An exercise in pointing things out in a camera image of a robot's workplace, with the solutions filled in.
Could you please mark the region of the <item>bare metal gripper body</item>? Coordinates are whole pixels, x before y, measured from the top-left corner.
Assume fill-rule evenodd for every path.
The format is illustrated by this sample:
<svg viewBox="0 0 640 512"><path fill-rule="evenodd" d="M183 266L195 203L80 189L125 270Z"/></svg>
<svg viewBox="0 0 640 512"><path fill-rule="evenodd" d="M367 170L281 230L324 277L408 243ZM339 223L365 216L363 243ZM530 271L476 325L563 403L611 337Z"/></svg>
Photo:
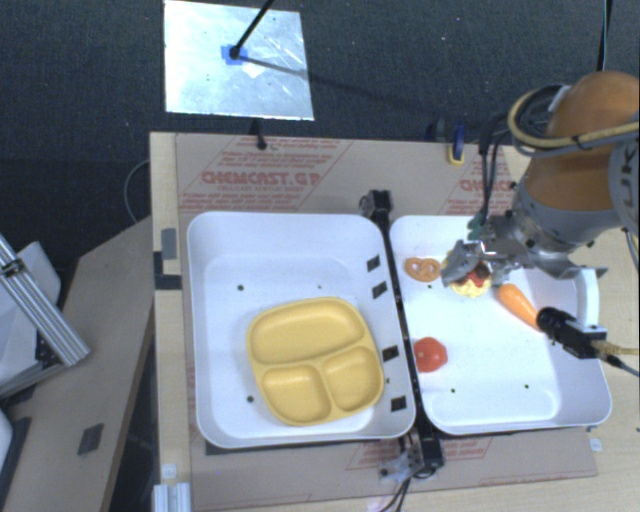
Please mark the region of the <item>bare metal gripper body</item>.
<svg viewBox="0 0 640 512"><path fill-rule="evenodd" d="M533 248L538 235L536 224L524 214L506 212L489 216L480 235L482 260L491 271L533 268Z"/></svg>

